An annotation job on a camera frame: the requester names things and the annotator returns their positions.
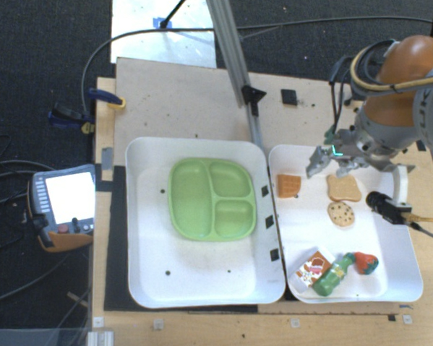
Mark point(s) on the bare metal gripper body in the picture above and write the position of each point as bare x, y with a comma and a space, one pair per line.
362, 149

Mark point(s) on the black cylinder on white bracket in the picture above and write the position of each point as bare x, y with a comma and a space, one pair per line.
385, 206

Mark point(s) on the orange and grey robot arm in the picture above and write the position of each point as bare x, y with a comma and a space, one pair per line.
410, 70

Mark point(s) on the green toy bottle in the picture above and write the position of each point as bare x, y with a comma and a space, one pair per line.
329, 279

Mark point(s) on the orange toy waffle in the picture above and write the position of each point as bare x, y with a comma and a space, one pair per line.
288, 186

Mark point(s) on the white plastic tray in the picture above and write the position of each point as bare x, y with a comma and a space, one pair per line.
372, 242
197, 269

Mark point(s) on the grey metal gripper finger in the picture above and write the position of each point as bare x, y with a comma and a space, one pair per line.
317, 162
346, 167

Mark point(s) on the pale cardboard board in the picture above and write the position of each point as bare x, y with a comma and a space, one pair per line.
176, 105

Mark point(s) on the brown and white carton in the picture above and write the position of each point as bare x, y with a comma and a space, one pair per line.
312, 269

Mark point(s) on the black block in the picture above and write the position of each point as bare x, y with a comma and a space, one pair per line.
289, 97

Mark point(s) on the chocolate chip toy biscuit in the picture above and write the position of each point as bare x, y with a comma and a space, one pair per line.
341, 213

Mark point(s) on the tan toy bread slice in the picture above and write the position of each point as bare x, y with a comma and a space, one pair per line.
344, 189

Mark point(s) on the green divided plate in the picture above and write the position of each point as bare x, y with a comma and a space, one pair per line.
191, 200

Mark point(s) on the red toy strawberry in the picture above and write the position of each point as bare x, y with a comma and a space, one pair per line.
366, 264

